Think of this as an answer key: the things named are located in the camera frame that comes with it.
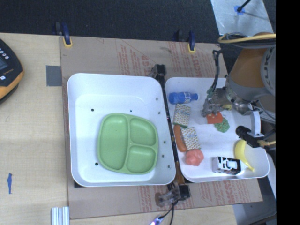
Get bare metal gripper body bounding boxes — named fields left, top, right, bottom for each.
left=205, top=87, right=252, bottom=115

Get red orange toy food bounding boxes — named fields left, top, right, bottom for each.
left=206, top=112, right=224, bottom=125

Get green grapes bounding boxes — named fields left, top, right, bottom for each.
left=214, top=117, right=231, bottom=134

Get white patterned carton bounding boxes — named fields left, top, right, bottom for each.
left=180, top=127, right=202, bottom=151
left=172, top=103, right=191, bottom=129

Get blue plastic bottle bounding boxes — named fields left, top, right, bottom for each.
left=168, top=91, right=199, bottom=105

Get white plastic tray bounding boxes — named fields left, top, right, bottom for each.
left=165, top=77, right=270, bottom=184
left=67, top=73, right=177, bottom=188

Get orange sausage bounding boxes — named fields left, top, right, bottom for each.
left=173, top=124, right=188, bottom=153

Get yellow banana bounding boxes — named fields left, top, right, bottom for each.
left=234, top=139, right=255, bottom=173

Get pink lumpy toy food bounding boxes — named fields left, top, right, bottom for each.
left=185, top=149, right=205, bottom=167

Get black and white carton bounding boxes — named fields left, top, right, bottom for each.
left=211, top=156, right=242, bottom=176

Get green divided plate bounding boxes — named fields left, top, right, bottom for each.
left=97, top=112, right=159, bottom=175

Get brown cardboard board, red print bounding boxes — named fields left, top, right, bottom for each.
left=59, top=36, right=263, bottom=220

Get black cylinder on white bracket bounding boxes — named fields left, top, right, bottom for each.
left=235, top=110, right=266, bottom=149

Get black block with thin wires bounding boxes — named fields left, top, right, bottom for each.
left=149, top=64, right=167, bottom=80
left=155, top=183, right=191, bottom=207

